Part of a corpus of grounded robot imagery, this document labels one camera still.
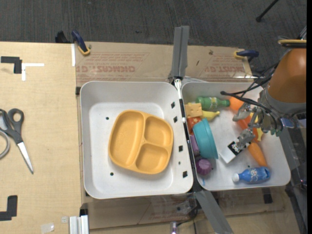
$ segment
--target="metal rod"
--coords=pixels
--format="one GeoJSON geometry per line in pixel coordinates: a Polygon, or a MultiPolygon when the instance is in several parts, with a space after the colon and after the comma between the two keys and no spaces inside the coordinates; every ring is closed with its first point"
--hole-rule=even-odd
{"type": "Polygon", "coordinates": [[[256,21],[257,21],[257,22],[260,22],[261,19],[263,18],[263,16],[264,16],[277,2],[278,2],[278,0],[274,0],[274,1],[269,5],[269,7],[266,8],[265,11],[263,11],[262,14],[256,18],[256,21]]]}

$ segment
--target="white tray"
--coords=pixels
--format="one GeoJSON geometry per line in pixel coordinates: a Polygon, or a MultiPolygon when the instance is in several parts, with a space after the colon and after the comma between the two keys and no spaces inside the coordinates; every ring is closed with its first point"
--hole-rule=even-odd
{"type": "Polygon", "coordinates": [[[191,189],[194,178],[174,86],[165,82],[91,81],[81,88],[80,105],[84,187],[91,197],[181,194],[191,189]],[[141,174],[119,167],[110,160],[108,141],[111,129],[117,116],[128,109],[147,112],[171,124],[174,144],[169,164],[163,172],[141,174]]]}
{"type": "MultiPolygon", "coordinates": [[[[184,104],[195,102],[198,96],[229,99],[230,97],[222,96],[220,91],[223,90],[228,93],[238,92],[247,89],[249,85],[250,83],[189,82],[182,87],[183,102],[184,104]]],[[[260,87],[251,90],[245,97],[257,101],[261,90],[262,88],[260,87]]],[[[220,115],[209,122],[218,153],[235,140],[242,131],[237,123],[232,121],[233,116],[234,113],[229,108],[223,108],[220,110],[220,115]]],[[[232,174],[241,173],[248,167],[258,166],[248,150],[243,150],[228,164],[223,161],[220,155],[219,159],[210,160],[214,169],[206,176],[197,174],[200,185],[210,191],[286,185],[291,179],[291,173],[280,139],[275,135],[272,136],[270,133],[267,133],[262,136],[262,140],[258,144],[265,155],[271,171],[269,180],[259,184],[246,184],[243,181],[237,184],[233,183],[232,174]]]]}

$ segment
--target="blue clamp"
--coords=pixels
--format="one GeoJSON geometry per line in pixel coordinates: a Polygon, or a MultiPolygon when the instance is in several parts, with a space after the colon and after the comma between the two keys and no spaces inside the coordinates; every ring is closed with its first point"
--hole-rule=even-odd
{"type": "Polygon", "coordinates": [[[79,51],[84,55],[87,56],[90,54],[90,49],[86,46],[84,43],[82,37],[80,36],[79,32],[77,30],[72,31],[73,40],[78,43],[78,49],[79,51]]]}
{"type": "Polygon", "coordinates": [[[251,61],[254,57],[258,57],[259,52],[256,50],[243,50],[243,51],[235,51],[234,57],[236,59],[243,59],[244,57],[249,57],[248,61],[251,61]]]}

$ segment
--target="gray carpet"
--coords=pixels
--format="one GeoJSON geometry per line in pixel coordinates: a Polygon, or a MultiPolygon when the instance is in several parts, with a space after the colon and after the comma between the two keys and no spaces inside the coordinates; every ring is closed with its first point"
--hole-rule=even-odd
{"type": "Polygon", "coordinates": [[[174,28],[190,26],[190,45],[259,51],[253,69],[268,67],[307,24],[307,0],[0,0],[0,41],[55,42],[76,29],[85,41],[173,44],[174,28]]]}

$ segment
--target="yellow plate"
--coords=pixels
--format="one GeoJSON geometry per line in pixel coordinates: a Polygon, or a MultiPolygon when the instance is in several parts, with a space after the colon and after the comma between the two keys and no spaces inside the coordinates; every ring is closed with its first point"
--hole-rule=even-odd
{"type": "Polygon", "coordinates": [[[171,125],[151,114],[126,110],[118,115],[108,154],[118,166],[144,174],[157,174],[168,165],[174,134],[171,125]]]}

